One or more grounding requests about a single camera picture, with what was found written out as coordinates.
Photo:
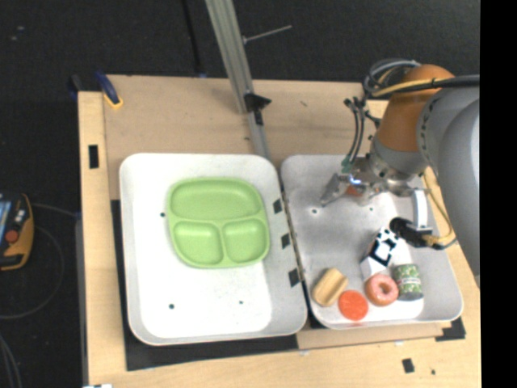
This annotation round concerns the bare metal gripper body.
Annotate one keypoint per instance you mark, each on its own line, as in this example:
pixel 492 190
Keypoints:
pixel 381 178

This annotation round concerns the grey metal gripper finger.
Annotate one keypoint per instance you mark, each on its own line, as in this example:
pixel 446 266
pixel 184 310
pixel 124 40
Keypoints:
pixel 366 199
pixel 332 190

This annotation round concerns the small orange toy food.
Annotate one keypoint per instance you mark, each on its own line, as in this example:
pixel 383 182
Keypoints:
pixel 353 191

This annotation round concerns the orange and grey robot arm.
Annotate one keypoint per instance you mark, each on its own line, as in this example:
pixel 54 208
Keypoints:
pixel 452 144

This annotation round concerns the white plastic tray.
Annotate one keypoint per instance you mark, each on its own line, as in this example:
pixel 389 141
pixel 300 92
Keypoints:
pixel 335 241
pixel 210 293

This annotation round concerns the white and black carton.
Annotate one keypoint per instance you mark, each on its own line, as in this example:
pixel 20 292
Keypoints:
pixel 379 253

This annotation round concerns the green can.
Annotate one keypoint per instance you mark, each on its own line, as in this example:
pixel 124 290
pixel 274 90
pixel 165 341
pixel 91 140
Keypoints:
pixel 408 281

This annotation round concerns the pink doughnut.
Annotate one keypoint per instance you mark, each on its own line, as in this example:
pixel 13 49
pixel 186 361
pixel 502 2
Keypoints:
pixel 373 293

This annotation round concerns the tan toy bread bun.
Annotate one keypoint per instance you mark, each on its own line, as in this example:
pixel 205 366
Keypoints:
pixel 329 286

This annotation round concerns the orange round toy slice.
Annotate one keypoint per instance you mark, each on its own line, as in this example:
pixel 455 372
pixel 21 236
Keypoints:
pixel 353 305

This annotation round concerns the green divided plate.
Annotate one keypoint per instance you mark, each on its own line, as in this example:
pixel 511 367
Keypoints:
pixel 218 220

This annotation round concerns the pale wood board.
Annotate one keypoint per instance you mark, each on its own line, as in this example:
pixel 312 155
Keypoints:
pixel 182 115

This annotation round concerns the black cylinder on white bracket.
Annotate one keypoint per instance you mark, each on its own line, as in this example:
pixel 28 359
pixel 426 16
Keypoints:
pixel 410 229

